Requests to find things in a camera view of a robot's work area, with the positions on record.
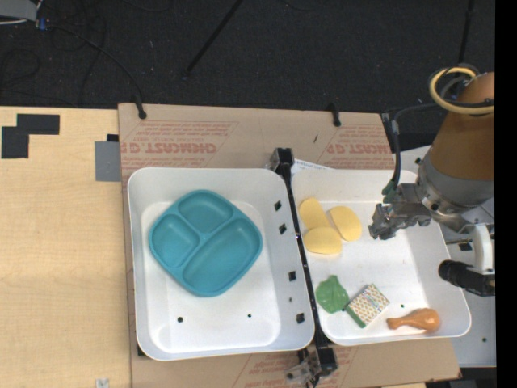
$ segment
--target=yellow oval object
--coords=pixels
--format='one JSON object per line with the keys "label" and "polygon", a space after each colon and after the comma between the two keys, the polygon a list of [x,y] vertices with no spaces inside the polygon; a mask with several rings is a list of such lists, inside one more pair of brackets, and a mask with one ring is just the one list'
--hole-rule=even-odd
{"label": "yellow oval object", "polygon": [[359,240],[363,233],[361,221],[357,215],[343,205],[333,207],[329,211],[330,217],[338,229],[339,235],[348,242]]}
{"label": "yellow oval object", "polygon": [[305,227],[307,227],[307,230],[316,229],[318,227],[330,227],[330,221],[326,217],[322,205],[314,197],[302,201],[298,213]]}
{"label": "yellow oval object", "polygon": [[341,251],[341,238],[332,227],[317,227],[303,237],[305,248],[312,253],[335,255]]}

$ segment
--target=cardboard box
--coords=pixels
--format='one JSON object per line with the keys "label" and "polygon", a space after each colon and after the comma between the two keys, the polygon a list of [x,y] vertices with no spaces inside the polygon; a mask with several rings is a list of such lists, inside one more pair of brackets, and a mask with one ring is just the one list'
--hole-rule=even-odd
{"label": "cardboard box", "polygon": [[[133,386],[289,386],[284,371],[298,363],[296,352],[169,362],[138,355],[128,178],[142,167],[263,168],[279,147],[326,167],[393,169],[380,116],[341,112],[342,125],[336,127],[330,112],[167,105],[144,109],[147,118],[141,120],[134,104],[119,105]],[[336,347],[335,353],[338,369],[318,386],[387,386],[459,376],[449,339]]]}

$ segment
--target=white tray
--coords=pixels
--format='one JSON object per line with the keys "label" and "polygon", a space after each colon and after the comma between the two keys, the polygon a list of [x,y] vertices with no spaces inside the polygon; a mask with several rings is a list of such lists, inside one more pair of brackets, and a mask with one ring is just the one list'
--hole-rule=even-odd
{"label": "white tray", "polygon": [[[263,236],[262,252],[251,269],[216,297],[186,291],[149,249],[149,229],[156,219],[179,197],[199,189],[231,201]],[[128,202],[137,340],[146,355],[171,361],[298,350],[311,342],[312,309],[287,189],[277,174],[264,169],[144,168],[128,182]],[[296,279],[290,280],[289,273]],[[303,321],[297,320],[300,314]]]}
{"label": "white tray", "polygon": [[[361,220],[363,234],[358,241],[343,242],[339,255],[318,255],[306,251],[314,289],[329,275],[336,275],[352,299],[366,285],[375,284],[390,300],[388,307],[361,328],[345,311],[329,314],[317,305],[326,336],[340,345],[373,344],[396,340],[457,337],[469,331],[471,318],[463,291],[438,275],[438,266],[450,259],[439,225],[414,226],[388,240],[373,239],[368,232],[381,191],[392,171],[303,170],[292,179],[296,208],[313,196],[325,211],[335,205],[350,207]],[[413,183],[416,175],[401,173],[401,183]],[[306,231],[300,220],[301,233]],[[390,330],[386,319],[412,310],[430,307],[441,319],[438,331],[429,333],[403,326]]]}

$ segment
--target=teal plate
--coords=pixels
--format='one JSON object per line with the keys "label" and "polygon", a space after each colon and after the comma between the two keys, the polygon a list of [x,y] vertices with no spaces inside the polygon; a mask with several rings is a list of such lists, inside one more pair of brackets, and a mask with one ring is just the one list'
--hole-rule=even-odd
{"label": "teal plate", "polygon": [[154,222],[149,246],[185,289],[197,296],[217,296],[251,268],[263,240],[257,226],[223,196],[196,190]]}

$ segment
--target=toy chicken drumstick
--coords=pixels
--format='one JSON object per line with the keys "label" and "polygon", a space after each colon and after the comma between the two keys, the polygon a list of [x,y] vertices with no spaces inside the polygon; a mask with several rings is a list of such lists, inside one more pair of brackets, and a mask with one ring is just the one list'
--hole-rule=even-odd
{"label": "toy chicken drumstick", "polygon": [[440,324],[436,310],[429,308],[414,310],[401,318],[389,318],[386,319],[386,322],[388,323],[389,329],[397,329],[398,327],[407,325],[431,332],[436,331]]}

